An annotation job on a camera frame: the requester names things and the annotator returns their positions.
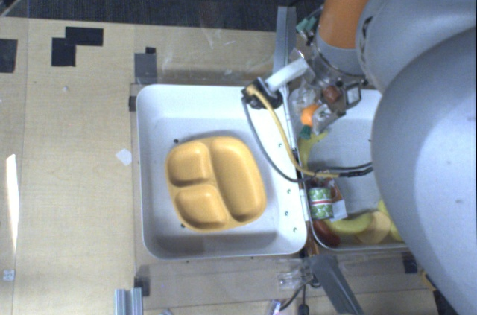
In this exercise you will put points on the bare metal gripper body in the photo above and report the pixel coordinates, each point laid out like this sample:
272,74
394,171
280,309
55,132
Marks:
335,90

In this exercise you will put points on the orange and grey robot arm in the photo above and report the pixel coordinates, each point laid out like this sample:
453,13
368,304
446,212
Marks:
421,90

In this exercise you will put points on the clear plastic packet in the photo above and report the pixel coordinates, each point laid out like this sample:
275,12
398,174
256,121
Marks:
302,99

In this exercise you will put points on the orange carrot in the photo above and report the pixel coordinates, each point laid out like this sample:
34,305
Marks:
309,116

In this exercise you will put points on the white plastic tray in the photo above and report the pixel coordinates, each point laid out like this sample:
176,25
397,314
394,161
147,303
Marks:
350,153
223,108

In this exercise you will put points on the yellow banana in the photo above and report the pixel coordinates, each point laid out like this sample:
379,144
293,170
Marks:
306,151
352,225

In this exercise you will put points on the green and white can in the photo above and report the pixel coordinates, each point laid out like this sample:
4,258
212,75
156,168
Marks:
320,203

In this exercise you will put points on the yellow divided plate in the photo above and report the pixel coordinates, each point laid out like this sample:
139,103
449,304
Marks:
234,172

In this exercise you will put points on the red sausage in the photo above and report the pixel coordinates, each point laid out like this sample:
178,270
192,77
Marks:
326,233

